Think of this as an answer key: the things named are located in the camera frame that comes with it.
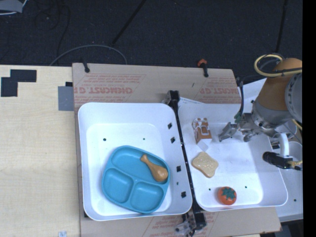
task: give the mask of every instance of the toy tomato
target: toy tomato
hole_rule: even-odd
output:
[[[235,203],[237,199],[237,194],[236,191],[231,187],[224,186],[218,190],[217,197],[221,203],[231,205]]]

